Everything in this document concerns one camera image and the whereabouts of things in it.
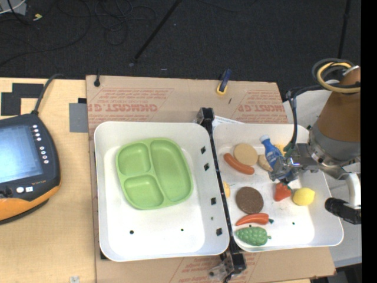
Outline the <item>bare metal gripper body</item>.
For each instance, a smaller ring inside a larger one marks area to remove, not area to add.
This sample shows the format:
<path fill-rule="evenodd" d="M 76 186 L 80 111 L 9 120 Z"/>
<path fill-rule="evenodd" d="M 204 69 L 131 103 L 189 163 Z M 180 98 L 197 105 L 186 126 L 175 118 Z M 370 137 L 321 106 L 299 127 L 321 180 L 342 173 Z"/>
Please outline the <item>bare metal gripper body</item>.
<path fill-rule="evenodd" d="M 356 163 L 361 154 L 352 145 L 340 143 L 323 148 L 317 143 L 298 143 L 291 155 L 287 157 L 287 165 L 298 171 L 321 171 L 337 179 L 346 179 L 349 175 L 345 167 Z"/>

